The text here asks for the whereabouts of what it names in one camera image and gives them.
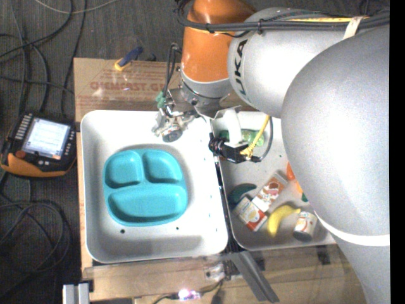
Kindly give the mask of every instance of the robotic arm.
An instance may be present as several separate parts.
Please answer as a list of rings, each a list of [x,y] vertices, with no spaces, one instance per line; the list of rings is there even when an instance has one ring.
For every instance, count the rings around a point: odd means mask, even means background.
[[[281,118],[297,180],[367,302],[390,303],[389,12],[348,18],[194,0],[185,19],[188,2],[178,0],[178,104],[213,118],[233,89]]]

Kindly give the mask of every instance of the blue plate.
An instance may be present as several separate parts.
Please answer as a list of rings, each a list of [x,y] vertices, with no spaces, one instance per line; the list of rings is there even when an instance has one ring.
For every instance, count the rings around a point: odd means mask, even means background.
[[[182,216],[188,195],[180,164],[158,149],[130,149],[110,156],[103,169],[109,214],[120,224],[150,226]]]

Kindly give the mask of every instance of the cardboard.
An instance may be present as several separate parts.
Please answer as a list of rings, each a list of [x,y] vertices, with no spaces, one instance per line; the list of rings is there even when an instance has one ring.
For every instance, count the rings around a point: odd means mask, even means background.
[[[76,122],[81,122],[83,116],[92,110],[158,110],[155,99],[166,82],[166,63],[133,61],[123,71],[118,71],[115,62],[74,59]],[[176,88],[179,83],[180,74],[175,71],[169,89]],[[222,105],[252,109],[234,92],[223,100]]]

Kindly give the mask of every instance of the yellow wire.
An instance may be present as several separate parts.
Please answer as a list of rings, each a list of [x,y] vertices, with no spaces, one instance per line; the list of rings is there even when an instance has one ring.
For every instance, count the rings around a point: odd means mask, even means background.
[[[259,132],[256,134],[256,137],[254,138],[253,142],[246,148],[243,149],[240,153],[241,155],[246,155],[248,158],[251,158],[253,155],[253,149],[256,147],[257,142],[259,141],[259,138],[263,134],[263,132],[266,129],[267,123],[270,120],[270,116],[266,115],[265,122],[261,126]]]

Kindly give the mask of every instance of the white can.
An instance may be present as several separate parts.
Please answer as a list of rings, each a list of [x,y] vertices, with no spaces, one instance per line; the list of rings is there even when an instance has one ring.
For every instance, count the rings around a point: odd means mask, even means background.
[[[301,212],[298,216],[296,226],[292,235],[302,242],[311,241],[315,234],[318,218],[309,212]]]

